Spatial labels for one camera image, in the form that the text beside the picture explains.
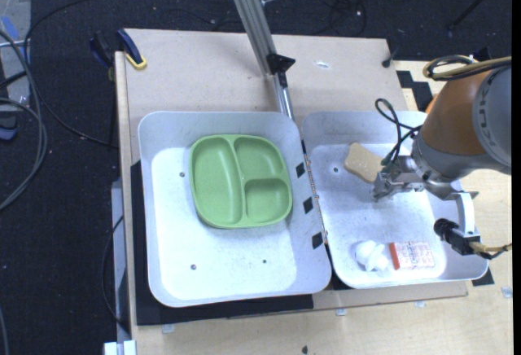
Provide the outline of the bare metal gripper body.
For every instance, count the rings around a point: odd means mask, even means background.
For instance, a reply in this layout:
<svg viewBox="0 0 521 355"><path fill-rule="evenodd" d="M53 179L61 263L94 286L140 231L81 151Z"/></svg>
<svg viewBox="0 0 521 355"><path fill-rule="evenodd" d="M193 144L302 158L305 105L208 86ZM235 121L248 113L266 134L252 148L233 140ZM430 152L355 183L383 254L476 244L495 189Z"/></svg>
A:
<svg viewBox="0 0 521 355"><path fill-rule="evenodd" d="M387 183L402 183L402 193L427 191L442 200L454 199L459 194L454 180L436 172L423 158L415 160L412 156L398 156L380 173L386 174Z"/></svg>

